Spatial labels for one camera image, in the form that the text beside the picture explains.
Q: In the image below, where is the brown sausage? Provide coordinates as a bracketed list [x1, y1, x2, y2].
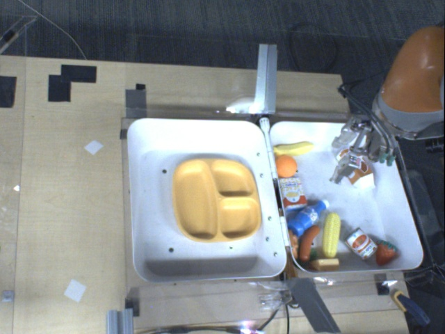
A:
[298, 225, 321, 264]

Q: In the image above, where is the orange divided plate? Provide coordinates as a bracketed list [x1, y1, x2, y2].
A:
[171, 158, 263, 244]

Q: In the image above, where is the orange and white can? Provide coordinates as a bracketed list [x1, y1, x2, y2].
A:
[344, 228, 378, 261]

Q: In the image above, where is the tan bread piece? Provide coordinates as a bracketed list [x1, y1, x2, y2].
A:
[309, 257, 341, 272]

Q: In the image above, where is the yellow corn cob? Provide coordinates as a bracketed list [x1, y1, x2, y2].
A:
[321, 212, 342, 260]

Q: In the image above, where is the white and orange milk carton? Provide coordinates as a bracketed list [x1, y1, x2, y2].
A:
[335, 148, 377, 190]

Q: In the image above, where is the white and orange juice carton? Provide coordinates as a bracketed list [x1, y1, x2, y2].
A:
[277, 175, 309, 212]

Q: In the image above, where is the orange fruit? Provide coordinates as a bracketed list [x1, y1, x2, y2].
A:
[275, 154, 299, 179]

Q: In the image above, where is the blue bottle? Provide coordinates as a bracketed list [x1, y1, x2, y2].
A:
[286, 199, 331, 238]

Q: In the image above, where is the yellow banana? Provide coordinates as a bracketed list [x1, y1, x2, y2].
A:
[273, 141, 315, 157]

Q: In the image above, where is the white plastic tray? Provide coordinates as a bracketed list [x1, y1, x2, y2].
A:
[268, 120, 425, 274]
[126, 117, 288, 283]

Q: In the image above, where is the red strawberry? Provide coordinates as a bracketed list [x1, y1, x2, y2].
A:
[375, 239, 399, 267]

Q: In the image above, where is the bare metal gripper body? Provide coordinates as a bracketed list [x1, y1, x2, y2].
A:
[347, 115, 396, 162]

